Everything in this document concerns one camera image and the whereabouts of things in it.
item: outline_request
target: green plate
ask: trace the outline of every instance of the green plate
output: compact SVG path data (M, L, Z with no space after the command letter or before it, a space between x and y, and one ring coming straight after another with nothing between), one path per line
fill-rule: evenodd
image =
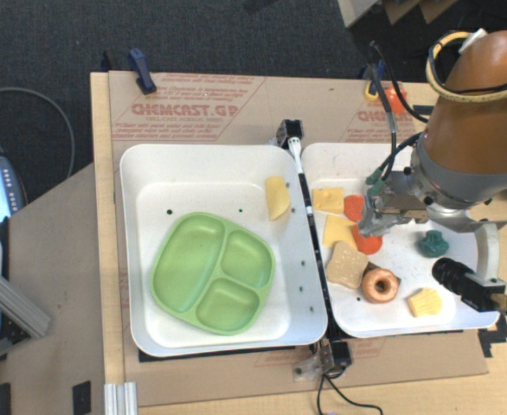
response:
M170 229L153 265L150 290L173 316L233 335L254 323L273 276L273 252L263 239L232 221L196 212Z

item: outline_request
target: wooden table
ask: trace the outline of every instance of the wooden table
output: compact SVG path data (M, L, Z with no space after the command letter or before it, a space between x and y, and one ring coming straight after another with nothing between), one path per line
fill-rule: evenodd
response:
M428 95L426 85L407 85L407 88L412 94L412 104L426 104L432 99L432 95ZM107 73L91 75L91 97L105 378L106 383L122 384L126 378L121 328L116 211L113 201L110 87ZM499 195L489 207L476 207L472 217L475 219L486 217L490 220L507 219L507 195ZM500 237L502 248L507 248L507 226L501 230ZM502 253L500 277L507 282L506 250ZM387 415L507 414L507 342L494 344L492 353L493 357L487 360L490 372L485 375L350 387L344 392L354 401L379 405ZM326 390L326 388L323 390L322 407L324 412L375 413L369 409L346 405L334 391ZM316 392L141 407L140 413L149 415L158 413L164 415L173 413L179 415L188 413L244 415L317 413Z

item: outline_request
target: brown donut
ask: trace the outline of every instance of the brown donut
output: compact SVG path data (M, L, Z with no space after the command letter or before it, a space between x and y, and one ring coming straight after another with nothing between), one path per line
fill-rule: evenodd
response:
M391 271L379 267L363 276L361 289L371 303L387 303L398 293L398 285L398 278Z

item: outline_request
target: black floor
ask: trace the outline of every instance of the black floor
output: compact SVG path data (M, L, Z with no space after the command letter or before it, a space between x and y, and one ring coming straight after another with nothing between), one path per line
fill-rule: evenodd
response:
M429 45L450 29L507 27L507 0L460 0L434 22L392 26L375 6L350 29L337 0L0 0L0 145L33 201L92 161L89 74L104 51L140 48L152 71L354 79L375 40L396 77L424 81Z

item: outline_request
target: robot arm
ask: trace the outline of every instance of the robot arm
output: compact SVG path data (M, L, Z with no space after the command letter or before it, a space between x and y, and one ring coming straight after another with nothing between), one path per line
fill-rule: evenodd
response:
M461 56L441 83L434 59L460 41ZM476 222L468 214L507 189L507 31L476 40L469 33L445 35L430 49L427 79L440 95L427 127L412 140L410 166L368 189L360 233L383 235L411 220L474 232L476 270L441 259L433 275L476 310L507 310L505 284L497 279L497 230L505 222Z

